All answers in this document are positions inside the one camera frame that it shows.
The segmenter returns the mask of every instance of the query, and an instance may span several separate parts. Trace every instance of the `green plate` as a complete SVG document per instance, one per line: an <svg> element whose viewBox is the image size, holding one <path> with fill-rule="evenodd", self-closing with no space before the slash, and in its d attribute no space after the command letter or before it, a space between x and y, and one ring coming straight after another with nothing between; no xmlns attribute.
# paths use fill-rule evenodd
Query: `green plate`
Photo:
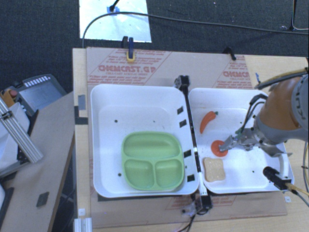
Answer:
<svg viewBox="0 0 309 232"><path fill-rule="evenodd" d="M138 190L173 190L184 177L182 152L177 138L169 133L131 133L121 148L125 179Z"/></svg>

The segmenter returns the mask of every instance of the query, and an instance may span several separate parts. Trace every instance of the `yellow clip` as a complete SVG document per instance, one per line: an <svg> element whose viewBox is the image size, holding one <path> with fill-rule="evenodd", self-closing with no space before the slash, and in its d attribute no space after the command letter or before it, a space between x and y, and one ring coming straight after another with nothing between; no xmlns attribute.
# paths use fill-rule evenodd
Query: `yellow clip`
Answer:
<svg viewBox="0 0 309 232"><path fill-rule="evenodd" d="M129 51L126 52L126 60L130 63L135 61L135 53L133 52L133 58L129 58Z"/></svg>

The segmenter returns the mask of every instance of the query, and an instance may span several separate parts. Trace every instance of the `red disc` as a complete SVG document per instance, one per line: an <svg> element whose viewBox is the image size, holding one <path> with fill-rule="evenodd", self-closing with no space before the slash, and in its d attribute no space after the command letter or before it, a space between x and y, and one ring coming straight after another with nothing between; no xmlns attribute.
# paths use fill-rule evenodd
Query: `red disc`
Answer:
<svg viewBox="0 0 309 232"><path fill-rule="evenodd" d="M219 149L220 145L224 145L224 142L221 141L221 140L213 141L212 144L211 144L211 151L213 152L213 154L215 156L225 157L227 155L228 151L226 150L224 152L221 152L220 149Z"/></svg>

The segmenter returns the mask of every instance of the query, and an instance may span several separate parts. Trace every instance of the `black fabric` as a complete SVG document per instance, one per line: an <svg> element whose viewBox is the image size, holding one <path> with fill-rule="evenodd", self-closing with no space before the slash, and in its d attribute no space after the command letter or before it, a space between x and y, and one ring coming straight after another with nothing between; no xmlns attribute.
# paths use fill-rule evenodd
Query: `black fabric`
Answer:
<svg viewBox="0 0 309 232"><path fill-rule="evenodd" d="M293 0L146 0L150 14L280 30L291 24ZM297 0L295 26L308 27L308 0ZM79 0L0 0L0 89L14 80L54 75L72 91L72 49L81 47ZM152 43L140 49L308 56L308 36L192 25L150 18ZM120 47L121 42L86 40Z"/></svg>

